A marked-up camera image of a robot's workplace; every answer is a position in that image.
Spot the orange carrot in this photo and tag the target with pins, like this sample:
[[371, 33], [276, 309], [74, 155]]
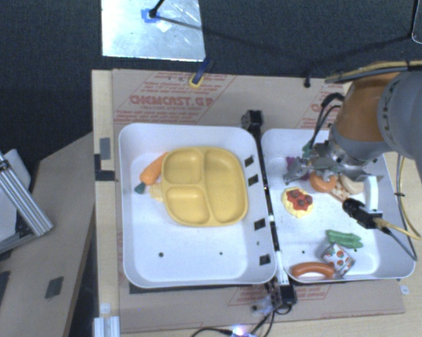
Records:
[[152, 170]]

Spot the black cylinder on white bracket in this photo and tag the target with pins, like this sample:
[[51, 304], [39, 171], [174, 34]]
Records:
[[361, 214]]

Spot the purple grapes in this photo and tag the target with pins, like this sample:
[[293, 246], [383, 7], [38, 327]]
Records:
[[292, 161]]

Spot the orange doughnut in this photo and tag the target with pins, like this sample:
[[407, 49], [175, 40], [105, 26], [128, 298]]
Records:
[[319, 185]]

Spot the green pea pods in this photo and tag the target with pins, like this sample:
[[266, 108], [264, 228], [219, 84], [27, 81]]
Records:
[[344, 238]]

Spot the brown cardboard board red print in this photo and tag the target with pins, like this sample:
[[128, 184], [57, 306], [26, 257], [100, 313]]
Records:
[[214, 97]]

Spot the thin black and white rod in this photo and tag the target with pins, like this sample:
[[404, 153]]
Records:
[[267, 191]]

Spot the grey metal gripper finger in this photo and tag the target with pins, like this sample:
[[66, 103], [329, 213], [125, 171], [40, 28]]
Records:
[[324, 175], [295, 172]]

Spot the orange sausage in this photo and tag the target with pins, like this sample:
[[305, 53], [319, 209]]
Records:
[[312, 268]]

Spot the beige bread roll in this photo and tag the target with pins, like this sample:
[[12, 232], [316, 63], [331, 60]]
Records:
[[352, 185]]

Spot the pale yellow biscuit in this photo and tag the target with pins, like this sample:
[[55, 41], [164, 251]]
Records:
[[157, 193]]

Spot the yellow divided plate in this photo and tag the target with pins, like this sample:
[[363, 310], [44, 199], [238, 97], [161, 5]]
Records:
[[203, 184]]

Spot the white can with tomato print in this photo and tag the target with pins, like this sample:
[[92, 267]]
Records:
[[338, 258]]

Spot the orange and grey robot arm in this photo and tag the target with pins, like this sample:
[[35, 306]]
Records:
[[403, 104]]

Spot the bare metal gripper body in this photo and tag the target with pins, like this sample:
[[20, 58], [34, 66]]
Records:
[[340, 161]]

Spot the yellow spaghetti with meatballs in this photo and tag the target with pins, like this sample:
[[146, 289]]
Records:
[[297, 202]]

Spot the white plastic tray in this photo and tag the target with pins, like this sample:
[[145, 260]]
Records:
[[196, 255], [319, 237]]

